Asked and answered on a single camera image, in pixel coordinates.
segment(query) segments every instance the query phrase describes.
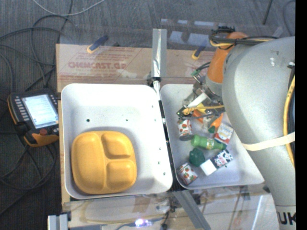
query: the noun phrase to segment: green bottle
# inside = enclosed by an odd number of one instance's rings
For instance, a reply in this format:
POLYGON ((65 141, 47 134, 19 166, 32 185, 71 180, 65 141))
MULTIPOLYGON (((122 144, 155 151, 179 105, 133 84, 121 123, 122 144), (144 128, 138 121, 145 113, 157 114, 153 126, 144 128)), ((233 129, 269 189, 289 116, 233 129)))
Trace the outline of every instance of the green bottle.
POLYGON ((202 151, 198 148, 194 148, 192 151, 190 151, 189 154, 189 162, 193 164, 194 166, 198 167, 202 163, 205 163, 206 159, 203 155, 202 151))
POLYGON ((191 144, 194 147, 202 147, 207 150, 213 150, 213 149, 224 150, 226 148, 226 145, 224 143, 220 143, 215 139, 199 135, 194 135, 193 139, 191 140, 191 144))

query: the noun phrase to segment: gray robot arm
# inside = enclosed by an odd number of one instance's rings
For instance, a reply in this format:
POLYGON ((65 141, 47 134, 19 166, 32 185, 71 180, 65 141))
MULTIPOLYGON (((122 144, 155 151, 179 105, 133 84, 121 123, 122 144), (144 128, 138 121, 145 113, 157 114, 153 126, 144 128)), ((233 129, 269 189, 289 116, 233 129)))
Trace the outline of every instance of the gray robot arm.
MULTIPOLYGON (((224 63, 222 100, 244 144, 283 137, 283 112, 295 37, 238 45, 224 63)), ((296 229, 295 167, 285 145, 248 151, 266 181, 281 230, 296 229)))

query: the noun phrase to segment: cardboard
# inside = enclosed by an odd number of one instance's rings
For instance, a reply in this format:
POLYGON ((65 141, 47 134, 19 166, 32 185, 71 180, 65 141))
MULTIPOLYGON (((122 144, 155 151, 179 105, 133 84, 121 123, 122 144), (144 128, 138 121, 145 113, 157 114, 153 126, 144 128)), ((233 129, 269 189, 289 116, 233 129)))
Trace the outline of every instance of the cardboard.
MULTIPOLYGON (((94 53, 88 45, 57 44, 58 92, 70 83, 147 84, 152 66, 151 48, 101 46, 94 53)), ((167 50, 165 83, 194 83, 191 73, 211 61, 214 52, 167 50)))

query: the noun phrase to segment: gray carpet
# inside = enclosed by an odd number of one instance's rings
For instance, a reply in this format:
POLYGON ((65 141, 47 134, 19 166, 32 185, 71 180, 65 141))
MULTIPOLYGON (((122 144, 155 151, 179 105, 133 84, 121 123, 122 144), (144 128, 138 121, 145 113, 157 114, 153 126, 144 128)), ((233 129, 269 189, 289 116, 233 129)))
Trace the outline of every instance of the gray carpet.
MULTIPOLYGON (((72 0, 71 11, 71 0, 36 1, 56 14, 67 14, 82 12, 100 0, 72 0)), ((249 36, 295 35, 295 0, 273 0, 263 24, 268 4, 269 0, 106 0, 88 11, 69 16, 69 21, 62 17, 46 17, 35 25, 53 31, 35 29, 7 35, 32 27, 50 13, 32 0, 0 0, 0 177, 9 184, 0 183, 0 229, 47 229, 47 216, 61 213, 59 145, 30 148, 23 155, 24 147, 14 134, 5 103, 11 91, 36 90, 44 86, 42 80, 32 83, 40 79, 42 71, 51 71, 54 66, 40 65, 33 58, 54 64, 56 42, 88 45, 102 35, 108 35, 106 45, 109 46, 118 43, 120 46, 151 47, 153 28, 167 29, 169 49, 189 50, 200 45, 198 40, 188 40, 192 34, 207 35, 217 25, 235 27, 249 36), (12 66, 13 82, 6 60, 12 66), (57 160, 52 167, 52 155, 55 154, 57 160), (17 169, 4 178, 22 155, 17 169), (20 190, 20 187, 33 187, 46 175, 36 189, 20 190)), ((53 70, 46 76, 46 83, 56 91, 56 82, 53 70)))

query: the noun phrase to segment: yellow plastic plate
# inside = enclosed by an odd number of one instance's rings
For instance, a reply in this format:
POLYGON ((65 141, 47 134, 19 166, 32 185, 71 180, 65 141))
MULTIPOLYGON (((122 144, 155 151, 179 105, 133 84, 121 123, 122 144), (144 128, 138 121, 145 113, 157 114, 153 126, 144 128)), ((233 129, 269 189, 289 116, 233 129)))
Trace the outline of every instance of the yellow plastic plate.
POLYGON ((78 135, 72 143, 71 169, 78 188, 93 195, 122 192, 137 177, 132 143, 117 131, 78 135))

